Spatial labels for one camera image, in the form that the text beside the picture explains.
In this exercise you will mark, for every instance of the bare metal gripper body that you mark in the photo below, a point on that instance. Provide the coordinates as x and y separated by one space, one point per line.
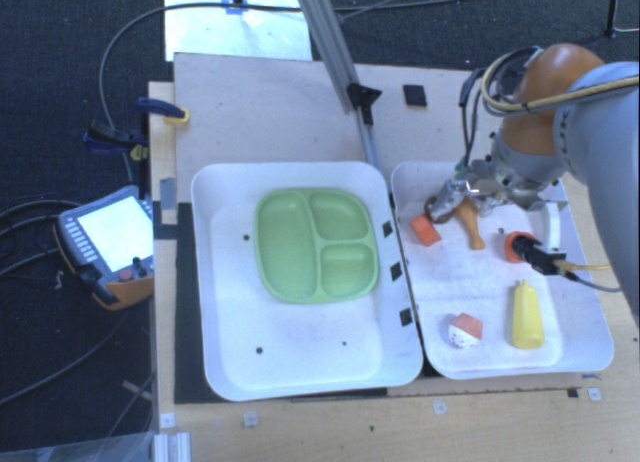
505 189

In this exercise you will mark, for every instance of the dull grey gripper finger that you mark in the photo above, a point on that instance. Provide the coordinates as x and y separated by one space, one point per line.
488 206
446 199

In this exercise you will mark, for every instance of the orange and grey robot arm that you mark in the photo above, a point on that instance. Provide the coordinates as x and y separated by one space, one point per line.
595 120

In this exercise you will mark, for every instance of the brown chicken drumstick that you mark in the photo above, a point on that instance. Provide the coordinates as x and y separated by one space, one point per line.
472 226

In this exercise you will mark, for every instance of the orange carrot piece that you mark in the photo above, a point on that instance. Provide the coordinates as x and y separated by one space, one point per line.
426 231

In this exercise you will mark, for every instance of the orange round toy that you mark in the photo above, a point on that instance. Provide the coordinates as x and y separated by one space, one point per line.
508 248

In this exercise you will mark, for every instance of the white plastic tray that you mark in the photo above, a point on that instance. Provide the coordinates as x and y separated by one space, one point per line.
475 290
300 345

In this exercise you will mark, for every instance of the black block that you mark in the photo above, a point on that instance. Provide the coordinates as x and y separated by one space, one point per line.
415 95

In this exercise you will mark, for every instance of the yellow mustard bottle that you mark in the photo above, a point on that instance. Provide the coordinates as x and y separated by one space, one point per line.
526 320

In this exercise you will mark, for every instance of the orange and white toy sushi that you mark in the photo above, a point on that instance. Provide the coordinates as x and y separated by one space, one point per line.
465 332

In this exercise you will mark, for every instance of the green divided plate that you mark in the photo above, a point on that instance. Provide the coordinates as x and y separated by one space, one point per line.
300 260

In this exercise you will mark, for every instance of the pale wood board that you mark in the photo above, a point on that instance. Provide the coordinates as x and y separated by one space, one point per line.
250 115

